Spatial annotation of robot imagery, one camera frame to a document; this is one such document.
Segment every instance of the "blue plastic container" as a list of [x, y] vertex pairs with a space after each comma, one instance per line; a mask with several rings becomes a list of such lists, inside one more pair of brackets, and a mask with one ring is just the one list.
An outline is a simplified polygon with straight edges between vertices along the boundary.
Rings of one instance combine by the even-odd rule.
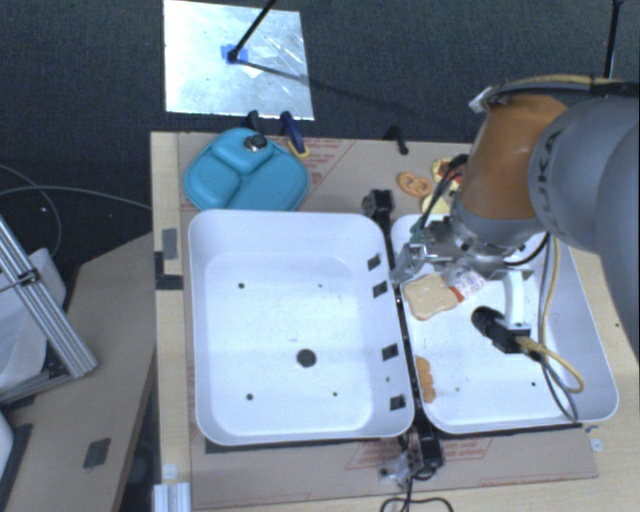
[[195, 158], [184, 192], [200, 210], [295, 210], [309, 174], [291, 153], [248, 128], [221, 133]]

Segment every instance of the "cracker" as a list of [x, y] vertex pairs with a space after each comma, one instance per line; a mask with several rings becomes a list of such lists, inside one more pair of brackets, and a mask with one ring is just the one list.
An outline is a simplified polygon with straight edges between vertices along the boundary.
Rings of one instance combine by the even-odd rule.
[[416, 371], [420, 388], [422, 389], [422, 399], [430, 404], [436, 399], [436, 390], [433, 387], [433, 375], [431, 375], [431, 365], [424, 357], [416, 357]]

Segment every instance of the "bread slice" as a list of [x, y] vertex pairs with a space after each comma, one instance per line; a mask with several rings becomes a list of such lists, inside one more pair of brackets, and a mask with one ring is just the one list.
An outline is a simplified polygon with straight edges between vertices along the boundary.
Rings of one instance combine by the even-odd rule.
[[418, 320], [428, 320], [436, 313], [453, 309], [458, 304], [456, 294], [438, 274], [428, 274], [405, 284], [402, 294]]

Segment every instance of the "blue tape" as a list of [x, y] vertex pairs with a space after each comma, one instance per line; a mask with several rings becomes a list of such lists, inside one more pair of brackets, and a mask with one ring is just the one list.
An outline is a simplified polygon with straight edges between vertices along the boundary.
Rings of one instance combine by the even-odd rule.
[[[220, 54], [222, 55], [223, 60], [227, 64], [233, 64], [232, 62], [229, 62], [229, 60], [227, 59], [227, 55], [229, 55], [229, 52], [233, 50], [235, 47], [236, 47], [235, 44], [226, 44], [220, 47]], [[240, 53], [238, 53], [238, 60], [249, 62], [249, 52], [246, 48], [240, 49]]]

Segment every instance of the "blue clip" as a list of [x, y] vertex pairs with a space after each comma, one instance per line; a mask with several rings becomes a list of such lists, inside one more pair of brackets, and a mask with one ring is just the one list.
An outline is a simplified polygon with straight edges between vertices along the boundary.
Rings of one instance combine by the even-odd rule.
[[289, 149], [300, 159], [304, 159], [309, 155], [307, 148], [304, 145], [304, 139], [302, 138], [302, 132], [298, 123], [291, 115], [291, 112], [285, 110], [280, 114], [280, 122], [282, 123], [282, 131], [289, 136], [290, 144]]

